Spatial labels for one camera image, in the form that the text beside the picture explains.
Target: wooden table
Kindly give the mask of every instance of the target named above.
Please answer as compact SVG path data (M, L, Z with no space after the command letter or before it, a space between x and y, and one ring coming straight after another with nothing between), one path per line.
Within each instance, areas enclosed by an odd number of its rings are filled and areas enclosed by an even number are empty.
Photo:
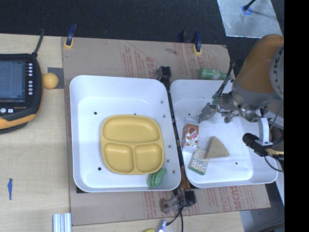
M39 36L0 34L0 53L32 53ZM45 36L42 73L63 68L61 37ZM70 212L64 90L44 90L39 115L24 128L0 134L0 231L51 232L53 214ZM13 180L12 199L8 183ZM160 219L75 226L73 232L143 232ZM183 218L185 232L241 232L239 212ZM166 232L181 231L178 218Z

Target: cardboard sheet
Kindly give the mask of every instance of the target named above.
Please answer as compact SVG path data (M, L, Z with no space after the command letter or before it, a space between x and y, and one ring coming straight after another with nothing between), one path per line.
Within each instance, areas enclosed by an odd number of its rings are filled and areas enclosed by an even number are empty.
M201 48L202 54L195 55L193 44L189 43L87 38L75 38L71 49L62 46L73 226L165 218L176 214L164 214L159 207L161 199L173 197L172 191L85 193L77 189L72 172L70 81L82 74L152 78L160 66L171 67L171 81L197 79L200 68L227 72L229 55L225 46L203 44ZM197 203L184 210L184 216L270 207L263 184L195 189L195 194Z

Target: green bottle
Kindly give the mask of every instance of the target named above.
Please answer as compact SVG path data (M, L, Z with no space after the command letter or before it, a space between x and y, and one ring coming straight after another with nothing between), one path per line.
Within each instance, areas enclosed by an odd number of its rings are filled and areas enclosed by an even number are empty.
M208 70L206 68L201 68L198 71L198 77L199 79L206 79L206 80L224 80L226 77L226 74L219 70Z

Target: yellow ball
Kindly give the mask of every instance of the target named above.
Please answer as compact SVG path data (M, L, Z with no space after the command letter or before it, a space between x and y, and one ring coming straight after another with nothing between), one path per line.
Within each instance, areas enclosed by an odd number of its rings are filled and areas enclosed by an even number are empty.
M59 83L58 77L54 73L47 73L43 76L43 86L47 89L56 88Z

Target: yellow divided plate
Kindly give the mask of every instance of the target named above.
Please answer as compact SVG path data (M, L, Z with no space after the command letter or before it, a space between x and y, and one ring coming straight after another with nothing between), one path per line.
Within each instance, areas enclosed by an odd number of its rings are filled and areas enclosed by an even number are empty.
M115 173L154 173L164 161L161 129L147 116L110 116L101 127L101 151L105 165Z

